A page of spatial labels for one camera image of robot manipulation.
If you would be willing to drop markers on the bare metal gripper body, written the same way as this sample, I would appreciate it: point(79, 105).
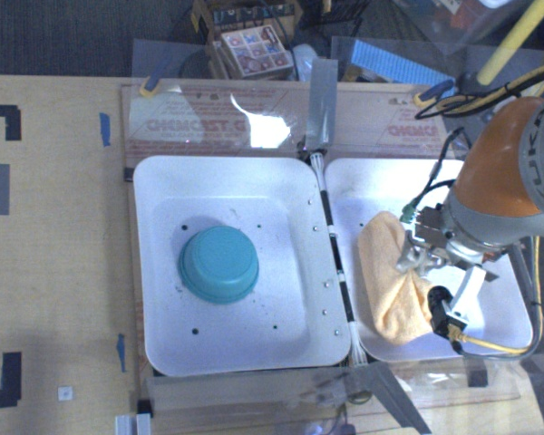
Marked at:
point(433, 229)

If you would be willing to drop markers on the brown cardboard board red print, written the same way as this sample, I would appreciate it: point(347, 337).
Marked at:
point(236, 122)

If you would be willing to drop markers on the teal bowl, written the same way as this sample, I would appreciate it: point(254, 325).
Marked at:
point(218, 264)

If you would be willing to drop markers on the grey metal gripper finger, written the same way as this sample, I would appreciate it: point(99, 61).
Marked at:
point(408, 258)
point(427, 265)

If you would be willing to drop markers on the black cylinder on white bracket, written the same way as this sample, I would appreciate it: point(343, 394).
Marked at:
point(442, 308)

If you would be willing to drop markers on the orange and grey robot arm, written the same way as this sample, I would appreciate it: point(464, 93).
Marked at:
point(494, 184)

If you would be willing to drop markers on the white plastic tray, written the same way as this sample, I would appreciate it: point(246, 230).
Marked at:
point(349, 188)
point(276, 225)

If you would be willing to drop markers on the yellow cloth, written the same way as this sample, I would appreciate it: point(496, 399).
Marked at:
point(385, 279)

